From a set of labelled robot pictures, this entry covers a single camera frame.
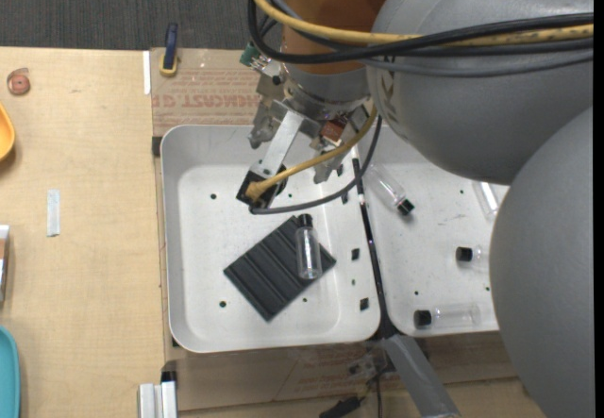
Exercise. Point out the brown cardboard board red print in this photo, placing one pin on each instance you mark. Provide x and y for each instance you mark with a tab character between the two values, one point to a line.
207	90

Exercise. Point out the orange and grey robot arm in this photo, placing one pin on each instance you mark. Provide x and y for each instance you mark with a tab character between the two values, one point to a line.
472	76

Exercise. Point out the thin black and white rod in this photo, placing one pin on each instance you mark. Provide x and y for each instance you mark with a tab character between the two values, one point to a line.
374	255

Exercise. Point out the white plastic tray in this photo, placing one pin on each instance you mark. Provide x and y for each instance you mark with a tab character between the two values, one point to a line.
212	241
424	241

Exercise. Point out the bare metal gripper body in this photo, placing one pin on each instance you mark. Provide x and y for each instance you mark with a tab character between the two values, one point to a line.
325	112

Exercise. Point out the black ribbed rectangular mat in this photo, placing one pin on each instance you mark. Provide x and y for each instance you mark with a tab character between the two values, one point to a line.
264	274

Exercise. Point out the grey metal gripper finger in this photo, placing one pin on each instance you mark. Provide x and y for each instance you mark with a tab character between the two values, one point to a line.
330	168
264	128

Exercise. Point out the orange plate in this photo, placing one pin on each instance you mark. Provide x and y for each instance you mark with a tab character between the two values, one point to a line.
5	133

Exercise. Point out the clear plastic bottle black cap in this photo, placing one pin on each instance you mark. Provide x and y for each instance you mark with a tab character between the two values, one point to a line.
464	254
389	189
308	251
448	316

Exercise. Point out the teal plate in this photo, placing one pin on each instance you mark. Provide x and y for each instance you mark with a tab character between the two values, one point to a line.
7	373

